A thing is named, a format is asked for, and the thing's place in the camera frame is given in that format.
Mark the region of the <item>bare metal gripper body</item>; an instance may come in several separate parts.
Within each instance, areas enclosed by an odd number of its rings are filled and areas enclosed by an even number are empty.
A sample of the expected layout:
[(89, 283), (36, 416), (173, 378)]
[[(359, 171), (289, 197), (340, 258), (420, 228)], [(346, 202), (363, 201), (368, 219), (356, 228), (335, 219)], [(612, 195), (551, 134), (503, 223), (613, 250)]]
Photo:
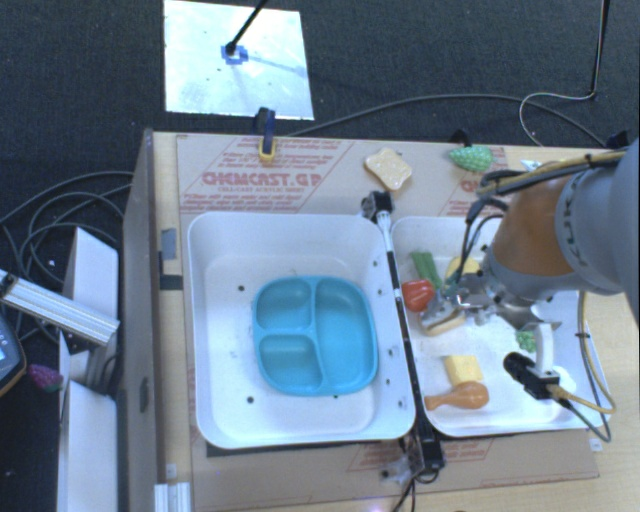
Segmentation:
[(456, 288), (467, 288), (470, 308), (466, 311), (476, 316), (481, 325), (490, 315), (496, 315), (510, 326), (538, 324), (540, 318), (534, 313), (534, 302), (508, 292), (488, 274), (463, 274)]

